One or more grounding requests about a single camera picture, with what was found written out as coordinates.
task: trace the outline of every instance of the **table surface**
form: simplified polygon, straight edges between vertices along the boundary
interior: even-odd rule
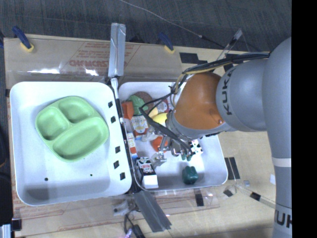
[[[52,42],[67,42],[70,47],[78,42],[105,44],[101,49],[107,49],[108,44],[107,41],[98,40],[27,36],[35,44],[40,42],[41,50],[48,49],[48,52],[51,51],[49,43]],[[32,58],[32,54],[30,56],[18,50],[16,46],[18,43],[14,42],[17,40],[6,39],[4,42],[7,47],[12,48],[5,49],[7,88],[11,88],[19,81],[25,81],[24,76],[30,76],[23,73],[20,73],[19,77],[13,76],[17,71],[25,70],[26,72],[30,66],[43,66],[45,61],[51,64],[56,62],[51,55],[43,60],[38,59],[37,55],[41,55],[40,49]],[[125,60],[128,63],[125,68],[127,71],[125,81],[136,79],[139,73],[143,73],[144,76],[144,70],[141,70],[143,67],[146,68],[147,74],[143,77],[145,80],[151,77],[159,80],[164,76],[167,80],[175,78],[180,71],[194,65],[182,63],[180,53],[197,54],[199,60],[208,62],[216,60],[221,54],[221,50],[188,47],[174,47],[175,53],[170,54],[162,45],[139,43],[128,43],[127,47],[128,54],[126,53]],[[222,75],[224,70],[218,68],[215,72]],[[38,207],[25,205],[19,200],[15,190],[9,99],[7,101],[13,210],[14,217],[22,219],[22,230],[15,232],[16,237],[124,237],[124,217],[113,215],[113,205],[122,202],[126,199],[125,196]],[[202,188],[204,206],[197,206],[193,190],[157,193],[155,197],[172,223],[171,229],[152,233],[142,214],[133,212],[132,222],[140,226],[145,237],[207,238],[211,237],[211,234],[213,238],[270,237],[273,226],[275,185],[272,183],[274,168],[266,132],[235,131],[223,132],[218,136],[224,157],[234,158],[240,178],[229,179],[221,186]],[[252,195],[260,195],[260,201],[255,200]]]

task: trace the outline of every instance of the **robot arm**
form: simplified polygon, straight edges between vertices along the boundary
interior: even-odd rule
[[[192,76],[166,126],[182,140],[222,131],[267,131],[276,178],[273,237],[292,237],[291,38],[268,59],[239,64],[223,77]]]

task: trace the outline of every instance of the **thin white wire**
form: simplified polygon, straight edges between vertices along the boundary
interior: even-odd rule
[[[139,7],[139,6],[137,6],[137,5],[134,5],[134,4],[132,4],[132,3],[127,2],[127,1],[125,1],[125,0],[119,0],[119,1],[125,3],[125,4],[127,4],[127,5],[129,5],[129,6],[135,7],[135,8],[137,8],[137,9],[146,11],[147,13],[150,13],[150,14],[154,15],[155,17],[158,17],[159,19],[161,19],[161,20],[163,20],[163,21],[165,21],[165,22],[167,22],[167,23],[169,23],[169,24],[172,24],[172,25],[174,25],[174,26],[180,27],[180,28],[184,29],[185,31],[190,32],[190,33],[192,33],[192,34],[198,36],[199,38],[202,38],[202,35],[199,35],[199,34],[193,32],[193,31],[191,31],[191,30],[189,30],[189,29],[187,29],[187,28],[185,28],[185,27],[183,27],[183,26],[181,26],[181,25],[175,24],[175,23],[169,21],[168,19],[165,19],[165,18],[163,18],[163,17],[157,15],[156,13],[154,13],[154,12],[152,12],[152,11],[150,11],[150,10],[147,10],[147,9],[145,9],[145,8],[142,8],[142,7]]]

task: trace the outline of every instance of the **green divided tray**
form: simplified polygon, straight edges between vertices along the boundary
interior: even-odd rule
[[[77,161],[106,142],[109,128],[82,97],[68,96],[41,110],[35,120],[42,140],[64,161]]]

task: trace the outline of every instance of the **dark gray floor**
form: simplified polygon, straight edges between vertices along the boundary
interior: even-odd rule
[[[221,49],[241,28],[248,47],[240,42],[234,49],[272,51],[291,36],[291,21],[292,0],[0,0],[0,29],[7,37],[17,25],[31,34],[109,40],[117,22],[126,25],[127,41],[138,36],[154,44],[164,32],[176,46]],[[0,91],[0,132],[7,142],[3,50]],[[0,172],[9,173],[8,163]],[[0,200],[2,185],[0,180]]]

